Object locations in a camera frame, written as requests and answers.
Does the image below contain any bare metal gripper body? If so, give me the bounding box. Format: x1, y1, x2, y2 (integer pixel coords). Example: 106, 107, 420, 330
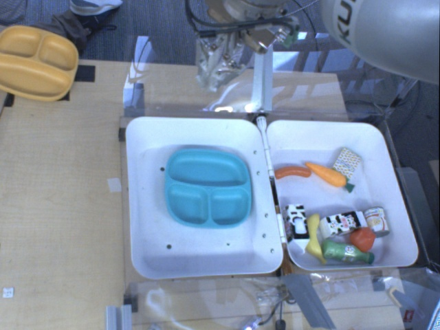
205, 0, 300, 55

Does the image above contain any blue divided plate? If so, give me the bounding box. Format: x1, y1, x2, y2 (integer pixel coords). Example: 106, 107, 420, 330
164, 148, 253, 230

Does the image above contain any orange sausage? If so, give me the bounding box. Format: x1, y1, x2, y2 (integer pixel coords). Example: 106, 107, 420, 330
274, 165, 313, 181

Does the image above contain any person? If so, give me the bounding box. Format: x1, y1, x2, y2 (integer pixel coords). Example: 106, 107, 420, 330
32, 0, 124, 53

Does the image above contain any orange carrot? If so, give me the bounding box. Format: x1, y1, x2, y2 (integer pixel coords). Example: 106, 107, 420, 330
305, 162, 356, 194

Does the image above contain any white patterned carton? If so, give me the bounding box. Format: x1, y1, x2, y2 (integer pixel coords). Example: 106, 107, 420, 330
331, 146, 363, 180

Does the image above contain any small cow print carton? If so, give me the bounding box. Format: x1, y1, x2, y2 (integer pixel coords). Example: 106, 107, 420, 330
284, 203, 311, 243

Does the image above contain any yellow divided plate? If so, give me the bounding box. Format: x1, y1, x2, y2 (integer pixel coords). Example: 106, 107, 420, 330
0, 24, 80, 102

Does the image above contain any white plastic tray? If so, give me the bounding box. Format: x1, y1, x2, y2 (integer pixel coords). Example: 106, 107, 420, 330
266, 119, 420, 272
124, 115, 285, 281

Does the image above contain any yellow banana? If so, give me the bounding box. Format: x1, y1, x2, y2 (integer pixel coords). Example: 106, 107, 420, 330
305, 212, 328, 265

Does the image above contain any long cow print carton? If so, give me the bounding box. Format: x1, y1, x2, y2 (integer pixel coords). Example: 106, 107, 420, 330
319, 210, 369, 238

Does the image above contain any small white can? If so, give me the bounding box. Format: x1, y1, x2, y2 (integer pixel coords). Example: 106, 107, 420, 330
363, 206, 391, 238

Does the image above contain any green bottle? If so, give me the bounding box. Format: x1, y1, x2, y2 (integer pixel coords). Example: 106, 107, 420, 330
320, 239, 376, 265

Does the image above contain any red tomato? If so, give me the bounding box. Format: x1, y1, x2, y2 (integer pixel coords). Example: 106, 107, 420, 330
349, 226, 377, 253

